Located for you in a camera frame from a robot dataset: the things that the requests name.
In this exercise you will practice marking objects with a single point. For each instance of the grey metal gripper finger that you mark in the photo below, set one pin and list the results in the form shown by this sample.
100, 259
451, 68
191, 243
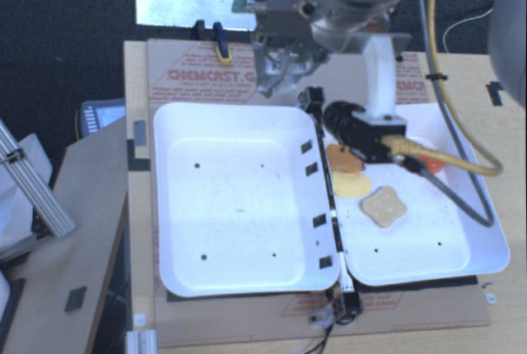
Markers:
297, 74
268, 74

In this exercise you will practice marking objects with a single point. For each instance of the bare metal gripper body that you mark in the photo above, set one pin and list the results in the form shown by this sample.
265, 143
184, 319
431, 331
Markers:
284, 25

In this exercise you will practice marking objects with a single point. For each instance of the orange flat toy food slice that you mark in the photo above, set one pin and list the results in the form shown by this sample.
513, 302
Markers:
341, 161

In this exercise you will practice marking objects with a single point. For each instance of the yellow round toy food slice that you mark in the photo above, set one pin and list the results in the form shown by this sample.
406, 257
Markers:
350, 185

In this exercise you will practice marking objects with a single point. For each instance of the thin black and white rod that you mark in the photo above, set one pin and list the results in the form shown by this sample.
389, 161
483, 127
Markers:
332, 196

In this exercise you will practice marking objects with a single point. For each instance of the white plastic tray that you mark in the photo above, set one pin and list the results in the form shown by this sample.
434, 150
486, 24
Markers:
411, 253
239, 204

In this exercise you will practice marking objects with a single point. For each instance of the tan toy bread slice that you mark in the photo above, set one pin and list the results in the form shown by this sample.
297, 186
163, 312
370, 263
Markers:
385, 207

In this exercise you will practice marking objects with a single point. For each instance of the red round toy food slice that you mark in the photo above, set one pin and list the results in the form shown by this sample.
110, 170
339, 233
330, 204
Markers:
434, 165

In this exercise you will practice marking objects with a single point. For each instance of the brown cardboard board red print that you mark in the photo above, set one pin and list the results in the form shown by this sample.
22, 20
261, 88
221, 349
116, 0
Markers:
230, 327

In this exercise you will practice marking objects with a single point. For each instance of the black cylinder on white bracket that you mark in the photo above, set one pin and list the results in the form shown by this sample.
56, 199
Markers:
379, 68

